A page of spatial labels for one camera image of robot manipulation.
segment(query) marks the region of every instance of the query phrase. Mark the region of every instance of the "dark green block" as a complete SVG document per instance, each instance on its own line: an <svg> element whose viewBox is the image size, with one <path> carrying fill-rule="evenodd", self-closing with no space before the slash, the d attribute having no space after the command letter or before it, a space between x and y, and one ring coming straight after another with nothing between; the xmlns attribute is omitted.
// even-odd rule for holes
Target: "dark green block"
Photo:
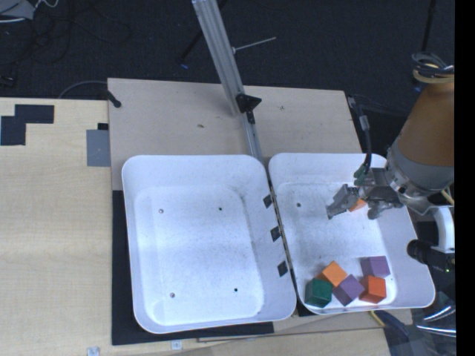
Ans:
<svg viewBox="0 0 475 356"><path fill-rule="evenodd" d="M305 286L305 303L325 307L332 300L332 289L331 283L314 278Z"/></svg>

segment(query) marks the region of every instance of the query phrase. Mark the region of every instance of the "cube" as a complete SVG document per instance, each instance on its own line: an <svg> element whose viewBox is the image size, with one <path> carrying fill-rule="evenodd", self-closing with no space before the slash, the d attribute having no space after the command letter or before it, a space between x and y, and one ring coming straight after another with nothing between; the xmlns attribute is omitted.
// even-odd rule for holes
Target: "cube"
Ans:
<svg viewBox="0 0 475 356"><path fill-rule="evenodd" d="M332 284L313 278L305 286L305 303L311 306L325 307L332 300Z"/></svg>
<svg viewBox="0 0 475 356"><path fill-rule="evenodd" d="M353 302L364 291L360 282L350 274L341 283L333 289L333 295L341 302L343 306Z"/></svg>
<svg viewBox="0 0 475 356"><path fill-rule="evenodd" d="M336 261L332 261L328 264L328 266L317 276L319 280L330 282L333 287L338 286L346 277L347 272L343 270Z"/></svg>
<svg viewBox="0 0 475 356"><path fill-rule="evenodd" d="M370 303L379 303L386 297L386 280L375 276L365 276L360 281L364 291L359 299Z"/></svg>
<svg viewBox="0 0 475 356"><path fill-rule="evenodd" d="M364 276L385 278L390 275L386 256L367 257L361 261L361 269Z"/></svg>

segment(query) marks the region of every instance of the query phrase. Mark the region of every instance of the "black clamp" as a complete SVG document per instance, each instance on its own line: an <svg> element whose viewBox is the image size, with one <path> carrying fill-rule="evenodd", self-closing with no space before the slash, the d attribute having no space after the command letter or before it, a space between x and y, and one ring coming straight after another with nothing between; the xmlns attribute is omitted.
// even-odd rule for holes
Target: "black clamp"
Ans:
<svg viewBox="0 0 475 356"><path fill-rule="evenodd" d="M250 124L255 124L255 118L252 110L254 110L254 108L256 108L260 102L262 102L262 99L246 95L245 93L239 93L236 96L236 103L239 107L239 111L241 113L246 112L247 121Z"/></svg>

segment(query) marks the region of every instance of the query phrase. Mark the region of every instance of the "wooden table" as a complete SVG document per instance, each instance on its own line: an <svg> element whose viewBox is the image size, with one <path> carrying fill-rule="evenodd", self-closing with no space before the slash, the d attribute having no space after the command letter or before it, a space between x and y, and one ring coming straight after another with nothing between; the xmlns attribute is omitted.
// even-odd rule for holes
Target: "wooden table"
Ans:
<svg viewBox="0 0 475 356"><path fill-rule="evenodd" d="M121 90L124 83L115 79L109 85L126 105L128 96L120 91L130 88ZM220 104L223 95L220 85L144 83L151 92L179 91L185 99L198 88L202 96L196 104L213 99ZM297 151L361 151L341 91L248 87L246 92L266 98L255 111L264 156L288 148L292 136ZM15 104L54 105L54 123L27 124L26 145L0 146L0 354L86 355L94 346L101 355L177 354L169 341L111 345L111 194L117 176L111 168L88 167L86 149L86 130L109 122L111 103L1 98L0 116L13 116ZM310 113L317 116L302 111L312 105L317 108ZM179 110L175 115L180 117ZM195 137L198 130L221 128L213 125L219 115L198 123L190 116L181 123L192 123ZM301 126L292 130L299 116ZM276 126L279 120L286 125ZM111 151L117 155L114 139ZM127 147L122 151L127 156ZM409 310L394 315L411 323ZM197 355L306 355L310 349L320 355L389 355L382 329L367 313L294 316L254 342L188 339L181 346Z"/></svg>

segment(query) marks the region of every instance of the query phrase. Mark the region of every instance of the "white tray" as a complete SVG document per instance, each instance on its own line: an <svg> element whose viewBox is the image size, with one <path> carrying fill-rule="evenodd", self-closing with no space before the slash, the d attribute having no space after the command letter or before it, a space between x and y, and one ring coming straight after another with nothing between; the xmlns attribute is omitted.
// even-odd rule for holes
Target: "white tray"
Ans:
<svg viewBox="0 0 475 356"><path fill-rule="evenodd" d="M296 296L262 164L134 156L122 168L132 296L152 333L282 320Z"/></svg>
<svg viewBox="0 0 475 356"><path fill-rule="evenodd" d="M407 255L407 244L416 239L407 208L384 211L377 220L367 218L367 208L328 219L326 206L344 183L353 185L363 159L363 154L278 154L269 163L298 297L316 314L420 308L435 297L428 267ZM373 167L384 164L373 155ZM356 299L345 307L334 296L322 309L305 304L305 285L333 260L360 279L361 259L379 255L387 257L391 271L387 297L379 304Z"/></svg>

